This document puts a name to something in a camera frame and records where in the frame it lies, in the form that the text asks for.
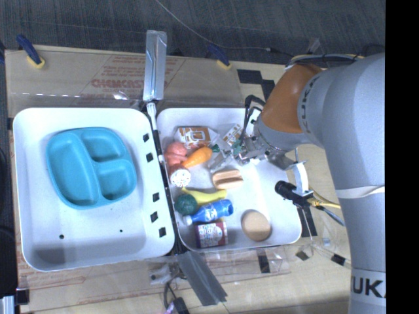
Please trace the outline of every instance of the yellow clamp tip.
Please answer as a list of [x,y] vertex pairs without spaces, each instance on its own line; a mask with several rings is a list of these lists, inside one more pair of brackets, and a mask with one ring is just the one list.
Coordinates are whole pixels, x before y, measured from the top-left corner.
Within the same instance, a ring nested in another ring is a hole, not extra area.
[[225,65],[221,60],[217,60],[217,64],[219,66],[221,66],[224,70],[229,70],[231,69],[231,63],[228,65]]
[[36,69],[42,69],[45,65],[45,60],[42,57],[39,57],[41,59],[41,62],[39,64],[36,64],[29,56],[26,56],[26,60]]

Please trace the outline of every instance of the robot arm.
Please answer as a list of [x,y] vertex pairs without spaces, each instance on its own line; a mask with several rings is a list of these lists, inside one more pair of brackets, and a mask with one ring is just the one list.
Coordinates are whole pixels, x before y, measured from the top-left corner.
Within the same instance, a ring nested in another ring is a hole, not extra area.
[[292,66],[240,153],[242,162],[256,155],[289,169],[286,152],[324,148],[348,231],[351,314],[386,312],[384,68],[384,54],[324,71]]

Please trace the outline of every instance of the orange toy carrot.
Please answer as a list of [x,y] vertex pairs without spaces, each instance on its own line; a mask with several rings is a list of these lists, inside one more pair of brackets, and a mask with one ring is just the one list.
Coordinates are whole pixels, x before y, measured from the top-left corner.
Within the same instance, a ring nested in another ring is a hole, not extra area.
[[212,156],[212,149],[209,147],[201,147],[194,151],[185,161],[181,164],[186,168],[192,167],[210,160]]

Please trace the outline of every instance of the blue divided plate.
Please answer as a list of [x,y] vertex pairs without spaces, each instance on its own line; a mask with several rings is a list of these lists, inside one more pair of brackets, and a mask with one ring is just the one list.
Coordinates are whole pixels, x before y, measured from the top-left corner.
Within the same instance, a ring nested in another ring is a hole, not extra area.
[[46,162],[60,199],[76,209],[119,201],[137,184],[130,153],[108,128],[78,128],[54,135],[46,146]]

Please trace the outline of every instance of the white tray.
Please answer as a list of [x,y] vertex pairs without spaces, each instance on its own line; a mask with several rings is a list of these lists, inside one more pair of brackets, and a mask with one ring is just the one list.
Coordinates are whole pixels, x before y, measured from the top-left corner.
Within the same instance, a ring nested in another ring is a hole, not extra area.
[[[163,150],[173,141],[178,126],[207,126],[220,136],[239,123],[243,125],[244,109],[228,108],[184,108],[165,109],[157,117],[157,126]],[[220,247],[199,249],[196,246],[193,226],[184,225],[181,215],[175,212],[179,234],[185,246],[192,251],[223,251],[286,245],[296,242],[301,236],[301,222],[297,208],[289,200],[283,200],[275,193],[274,186],[288,181],[286,172],[267,161],[240,166],[234,162],[230,167],[238,168],[244,178],[241,188],[228,190],[227,198],[234,206],[234,213],[225,218],[228,230],[228,244]],[[214,192],[211,174],[207,165],[190,168],[192,180],[188,189]],[[182,194],[180,188],[170,184],[173,201]],[[270,237],[261,242],[252,241],[242,231],[241,218],[245,211],[254,209],[263,213],[272,226]]]
[[[78,210],[55,192],[45,147],[55,133],[92,126],[109,128],[121,137],[136,167],[137,186],[123,200]],[[22,251],[31,267],[81,268],[163,256],[172,249],[172,220],[144,114],[134,109],[31,108],[16,115],[13,134]]]

